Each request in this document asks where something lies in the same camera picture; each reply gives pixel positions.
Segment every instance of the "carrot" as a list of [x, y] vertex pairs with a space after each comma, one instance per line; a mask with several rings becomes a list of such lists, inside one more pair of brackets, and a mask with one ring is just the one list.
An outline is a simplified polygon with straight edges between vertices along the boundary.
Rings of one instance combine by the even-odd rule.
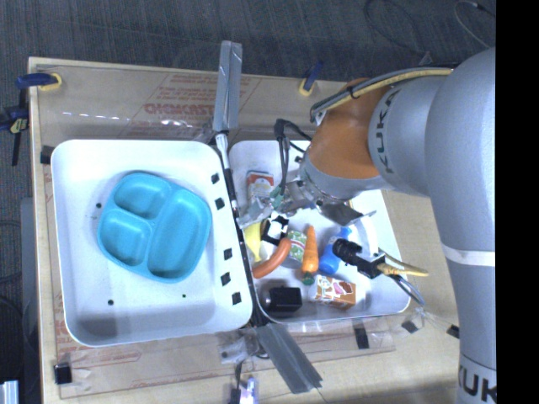
[[262, 262], [253, 268], [253, 277], [256, 279], [261, 279], [265, 277], [270, 272], [274, 271], [279, 265], [281, 265], [290, 249], [292, 248], [292, 240], [290, 238], [283, 238], [280, 240], [279, 245], [275, 252], [271, 255], [271, 258]]
[[314, 283], [312, 275], [318, 271], [318, 263], [317, 236], [314, 227], [309, 225], [307, 228], [307, 240], [305, 241], [305, 252], [303, 253], [302, 261], [303, 284], [311, 285]]

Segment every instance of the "gray floor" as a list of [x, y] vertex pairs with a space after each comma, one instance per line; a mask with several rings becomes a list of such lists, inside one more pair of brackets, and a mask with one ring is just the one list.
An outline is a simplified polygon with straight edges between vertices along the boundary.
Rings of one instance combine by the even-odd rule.
[[[29, 56], [214, 71], [218, 44], [233, 40], [243, 72], [261, 75], [301, 77], [317, 61], [320, 78], [337, 81], [454, 66], [495, 45], [495, 12], [496, 0], [0, 0], [0, 106], [18, 102], [14, 80]], [[0, 382], [23, 372], [28, 132], [16, 167], [12, 147], [0, 132]]]

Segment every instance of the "blue plate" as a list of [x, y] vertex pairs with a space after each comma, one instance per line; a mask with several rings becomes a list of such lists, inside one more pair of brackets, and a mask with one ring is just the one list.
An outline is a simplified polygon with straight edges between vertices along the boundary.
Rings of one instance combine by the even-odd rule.
[[211, 210], [197, 194], [150, 173], [130, 173], [116, 184], [98, 225], [105, 256], [134, 273], [164, 283], [186, 279], [204, 252]]

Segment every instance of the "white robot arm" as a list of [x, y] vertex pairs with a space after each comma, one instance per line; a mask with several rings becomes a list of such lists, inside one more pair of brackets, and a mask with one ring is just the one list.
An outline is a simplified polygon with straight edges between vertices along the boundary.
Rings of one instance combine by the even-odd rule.
[[318, 205], [368, 189], [430, 197], [460, 323], [457, 402], [496, 402], [495, 49], [361, 100], [326, 114], [303, 158], [302, 190]]

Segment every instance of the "white stripe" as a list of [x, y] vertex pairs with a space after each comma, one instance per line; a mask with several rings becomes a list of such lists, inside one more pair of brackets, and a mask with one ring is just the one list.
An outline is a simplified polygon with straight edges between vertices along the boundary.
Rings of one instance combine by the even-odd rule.
[[468, 250], [456, 250], [441, 245], [441, 248], [446, 255], [446, 258], [453, 262], [461, 263], [463, 265], [472, 266], [492, 266], [496, 267], [496, 252], [474, 252]]

